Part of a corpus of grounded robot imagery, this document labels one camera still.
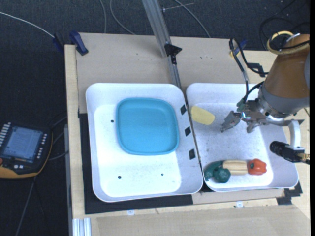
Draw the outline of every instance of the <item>black floor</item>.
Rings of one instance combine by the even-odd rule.
[[[106,33],[129,34],[110,13],[110,0],[102,0]],[[159,0],[165,8],[177,4]],[[247,50],[264,50],[271,34],[280,30],[310,32],[310,0],[178,0],[194,3],[187,8],[212,38],[247,39]],[[113,0],[121,23],[135,34],[152,34],[140,0]],[[98,0],[0,0],[0,12],[27,20],[69,43],[69,32],[104,32],[104,15]],[[167,10],[171,36],[207,37],[183,8]],[[63,56],[49,34],[0,14],[0,121],[31,125],[54,124],[66,116]],[[66,119],[55,128],[63,132]],[[53,146],[52,157],[64,153],[63,136]],[[65,160],[48,161],[33,185],[33,178],[0,180],[0,235],[63,236],[68,232]]]

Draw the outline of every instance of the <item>wooden table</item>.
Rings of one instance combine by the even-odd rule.
[[[154,36],[81,33],[89,53],[85,56],[74,45],[65,46],[65,70],[69,128],[69,211],[73,235],[85,228],[93,236],[120,235],[310,235],[310,168],[297,163],[303,194],[292,198],[292,205],[280,206],[277,197],[283,189],[236,192],[198,192],[193,205],[85,214],[83,173],[78,112],[86,113],[85,90],[96,82],[171,83],[165,60]],[[172,37],[183,48],[177,55],[183,92],[194,82],[244,83],[228,39]],[[248,62],[260,63],[268,71],[275,59],[270,52],[245,51]],[[262,80],[248,72],[250,83]],[[302,144],[309,153],[309,109],[296,118],[301,125]]]

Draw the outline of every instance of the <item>blue tray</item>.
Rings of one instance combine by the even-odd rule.
[[[179,145],[174,109],[163,100],[122,100],[116,108],[116,127],[120,146],[130,154],[168,154]]]

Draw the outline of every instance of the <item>table top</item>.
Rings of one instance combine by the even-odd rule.
[[[71,195],[72,195],[72,213],[73,218],[83,219],[92,218],[93,235],[102,235],[105,225],[107,232],[113,235],[123,235],[123,229],[117,230],[118,221],[115,218],[120,217],[126,223],[128,218],[126,211],[108,212],[100,214],[86,215],[84,212],[84,193],[83,193],[83,175],[82,158],[80,142],[80,123],[78,112],[86,113],[85,90],[96,82],[105,83],[171,83],[167,63],[160,57],[159,49],[154,36],[134,36],[134,35],[116,35],[116,34],[98,34],[81,33],[89,53],[80,56],[75,51],[75,46],[65,46],[65,70],[68,104],[68,125],[69,125],[69,146],[70,146],[70,174],[71,174]],[[172,37],[172,43],[183,48],[183,51],[177,55],[179,75],[182,83],[183,92],[187,86],[195,82],[202,83],[244,83],[239,68],[229,55],[228,39],[205,39],[205,38],[184,38]],[[265,71],[268,71],[273,64],[276,55],[265,51],[245,51],[248,62],[260,63]],[[250,83],[256,84],[263,80],[257,74],[248,72]],[[306,153],[309,153],[309,108],[301,110],[295,117],[305,119],[301,125],[301,146],[305,147]],[[262,211],[264,219],[262,224],[269,229],[272,234],[277,235],[275,227],[269,219],[276,216],[283,209],[288,209],[286,213],[292,212],[296,221],[303,221],[306,228],[310,220],[310,168],[309,165],[302,163],[296,164],[299,180],[302,186],[303,194],[301,197],[292,198],[293,206],[290,208],[277,205],[275,197],[284,195],[283,189],[266,189],[237,191],[226,193],[196,193],[192,195],[193,204],[183,207],[168,207],[159,209],[145,209],[135,211],[132,228],[142,219],[160,220],[156,223],[170,220],[169,213],[176,213],[183,221],[190,214],[195,214],[199,221],[204,219],[204,213],[211,211],[212,214],[225,215],[225,222],[234,221],[236,201],[243,201],[248,210],[247,215],[243,214],[243,222],[251,219],[251,214]],[[280,227],[285,229],[288,225],[287,217],[280,219]],[[209,229],[211,223],[202,224],[203,231]]]

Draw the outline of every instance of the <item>white tray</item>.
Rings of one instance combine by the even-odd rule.
[[[248,99],[255,99],[258,90]],[[214,191],[236,191],[266,188],[290,188],[297,184],[298,173],[293,163],[284,160],[269,150],[273,141],[287,142],[282,127],[275,125],[260,126],[254,132],[246,132],[246,123],[221,133],[220,127],[227,114],[236,111],[236,103],[245,95],[244,84],[195,83],[187,88],[189,108],[198,106],[213,115],[211,125],[193,121],[193,129],[198,145],[201,166],[219,160],[252,160],[258,158],[267,163],[267,172],[261,176],[249,174],[231,176],[227,183],[206,181]]]
[[[180,134],[179,146],[174,152],[133,155],[120,147],[115,125],[116,106],[121,100],[132,97],[164,100],[174,108]],[[181,112],[185,99],[179,88],[171,84],[97,83],[87,89],[86,101],[92,183],[99,199],[116,202],[192,194],[200,190],[202,171],[193,135],[185,134],[190,122],[188,112]]]

